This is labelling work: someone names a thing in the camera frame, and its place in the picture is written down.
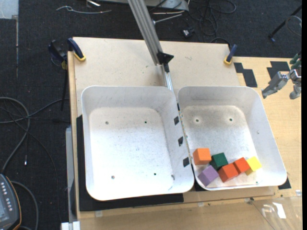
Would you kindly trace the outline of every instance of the block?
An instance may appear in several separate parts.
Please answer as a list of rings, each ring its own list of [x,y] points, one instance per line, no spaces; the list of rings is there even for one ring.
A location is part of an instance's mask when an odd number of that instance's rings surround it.
[[[248,162],[243,157],[234,161],[234,166],[239,174],[242,174],[250,169]]]
[[[209,185],[213,182],[217,177],[219,177],[218,172],[209,165],[206,169],[204,169],[198,176],[200,181],[205,185]]]
[[[250,159],[247,159],[246,161],[248,165],[250,166],[250,169],[245,172],[247,175],[250,175],[251,173],[253,173],[254,171],[262,167],[262,164],[259,162],[259,160],[255,156],[251,157]]]
[[[209,148],[197,148],[193,152],[193,160],[195,165],[206,165],[211,162],[211,154]]]
[[[212,165],[216,171],[218,171],[222,166],[227,165],[227,164],[228,164],[228,161],[223,152],[214,154],[211,156],[210,165]]]
[[[218,174],[222,180],[222,182],[227,182],[232,178],[239,175],[236,167],[233,163],[224,165],[221,169],[219,169]]]

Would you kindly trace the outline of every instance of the black floor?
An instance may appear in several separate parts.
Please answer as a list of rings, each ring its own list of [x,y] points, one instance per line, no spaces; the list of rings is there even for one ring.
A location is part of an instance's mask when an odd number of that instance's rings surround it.
[[[210,0],[208,6],[208,0],[191,0],[189,14],[185,12],[181,17],[160,22],[156,30],[160,40],[236,44],[236,56],[292,58],[301,50],[301,37],[286,26],[275,34],[275,42],[268,35],[301,4],[302,0]],[[56,11],[65,5],[77,11],[112,12]],[[165,11],[156,8],[150,13]],[[169,16],[153,14],[152,18],[157,21]],[[297,16],[302,18],[301,11]],[[183,36],[181,29],[185,27],[193,27],[192,37]],[[288,27],[301,33],[295,18]],[[19,0],[18,55],[16,22],[0,20],[0,97],[22,102],[31,114],[61,99],[65,72],[51,62],[47,47],[57,40],[67,50],[66,39],[72,36],[142,39],[127,4],[102,3],[99,8],[87,8],[83,0]],[[6,110],[21,116],[16,108],[21,110],[18,104],[13,106],[0,100],[0,122],[11,120]],[[36,119],[30,119],[29,138],[10,160],[5,174],[26,185],[35,195],[40,214],[38,229],[58,230],[60,222],[68,221],[65,130],[70,118],[69,101],[66,100],[63,111],[57,102],[32,117]],[[25,121],[19,124],[25,127]],[[1,168],[23,135],[24,130],[15,123],[0,123]],[[31,197],[22,188],[16,187],[16,191],[22,205],[23,225],[34,229],[35,207]]]

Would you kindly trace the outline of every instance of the dark green block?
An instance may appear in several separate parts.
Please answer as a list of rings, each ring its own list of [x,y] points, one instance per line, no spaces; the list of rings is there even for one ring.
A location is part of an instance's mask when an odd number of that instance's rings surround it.
[[[214,154],[211,156],[212,160],[210,162],[210,165],[212,165],[213,168],[216,170],[219,170],[222,166],[227,165],[228,161],[223,152]]]

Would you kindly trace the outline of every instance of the red-orange block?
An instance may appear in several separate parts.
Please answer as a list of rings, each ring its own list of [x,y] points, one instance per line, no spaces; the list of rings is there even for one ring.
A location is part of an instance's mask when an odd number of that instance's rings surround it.
[[[227,182],[239,175],[233,163],[224,165],[221,169],[219,169],[218,173],[222,182]]]
[[[211,154],[209,148],[197,148],[193,152],[193,160],[195,165],[205,165],[211,162]]]
[[[248,162],[243,157],[234,161],[234,166],[239,174],[242,174],[250,169]]]

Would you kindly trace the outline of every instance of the black connector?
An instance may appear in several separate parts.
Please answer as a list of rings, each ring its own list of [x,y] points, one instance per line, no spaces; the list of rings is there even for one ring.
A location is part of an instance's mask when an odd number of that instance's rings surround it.
[[[185,38],[191,37],[193,36],[193,32],[194,32],[194,27],[190,26],[190,27],[185,27],[181,30],[182,34],[184,35]]]

